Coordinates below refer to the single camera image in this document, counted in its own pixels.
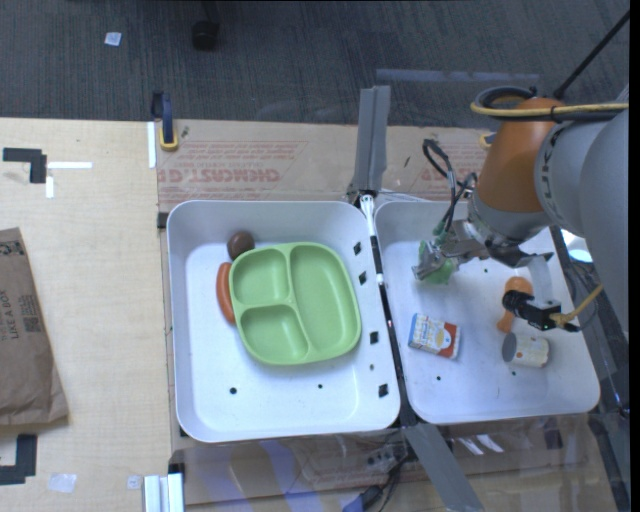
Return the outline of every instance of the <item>green divided tray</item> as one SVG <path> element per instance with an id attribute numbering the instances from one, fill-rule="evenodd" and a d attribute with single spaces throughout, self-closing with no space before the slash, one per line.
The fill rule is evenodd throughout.
<path id="1" fill-rule="evenodd" d="M 259 361 L 294 365 L 349 352 L 360 339 L 358 303 L 344 263 L 312 242 L 241 254 L 229 275 L 240 338 Z"/>

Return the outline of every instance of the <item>white can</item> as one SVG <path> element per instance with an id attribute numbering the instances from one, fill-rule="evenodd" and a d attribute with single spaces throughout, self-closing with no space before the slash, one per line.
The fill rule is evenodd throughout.
<path id="1" fill-rule="evenodd" d="M 502 343 L 502 359 L 506 363 L 544 368 L 549 362 L 549 341 L 539 336 L 510 332 Z"/>

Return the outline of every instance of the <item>brown paper bag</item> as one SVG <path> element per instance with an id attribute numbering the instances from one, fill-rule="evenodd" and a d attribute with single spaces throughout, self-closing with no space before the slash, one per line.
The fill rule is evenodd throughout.
<path id="1" fill-rule="evenodd" d="M 0 425 L 68 412 L 20 229 L 0 231 Z"/>

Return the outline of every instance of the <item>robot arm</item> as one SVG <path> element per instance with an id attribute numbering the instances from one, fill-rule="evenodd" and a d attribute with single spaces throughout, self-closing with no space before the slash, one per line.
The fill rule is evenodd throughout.
<path id="1" fill-rule="evenodd" d="M 535 267 L 539 273 L 540 260 L 552 253 L 526 254 L 519 246 L 545 227 L 559 225 L 586 239 L 604 290 L 628 332 L 629 111 L 628 105 L 606 108 L 574 113 L 559 101 L 527 97 L 511 109 L 514 120 L 505 120 L 495 135 L 470 194 L 467 218 L 439 225 L 436 237 L 421 245 L 415 277 L 447 282 L 473 258 Z M 564 118 L 555 114 L 567 111 L 571 114 Z M 547 115 L 528 117 L 531 112 Z M 549 299 L 508 292 L 503 305 L 541 330 L 574 327 L 553 320 L 560 306 Z"/>

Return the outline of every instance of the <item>yellow cable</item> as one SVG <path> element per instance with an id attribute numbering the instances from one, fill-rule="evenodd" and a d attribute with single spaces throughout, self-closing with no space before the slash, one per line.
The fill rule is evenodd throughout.
<path id="1" fill-rule="evenodd" d="M 563 314 L 563 313 L 552 313 L 549 315 L 549 318 L 553 320 L 558 327 L 564 327 L 565 324 L 571 322 L 575 317 L 577 317 L 587 305 L 596 298 L 596 296 L 602 291 L 603 286 L 599 284 L 594 288 L 594 290 L 587 296 L 586 299 L 582 301 L 576 309 L 574 309 L 571 313 Z"/>
<path id="2" fill-rule="evenodd" d="M 478 114 L 487 116 L 500 116 L 500 117 L 539 117 L 548 116 L 553 114 L 554 116 L 562 114 L 573 114 L 576 112 L 608 112 L 610 110 L 625 110 L 629 108 L 629 103 L 597 103 L 592 105 L 572 105 L 565 107 L 551 108 L 529 108 L 517 110 L 513 108 L 500 109 L 500 108 L 488 108 L 471 104 L 471 110 Z"/>

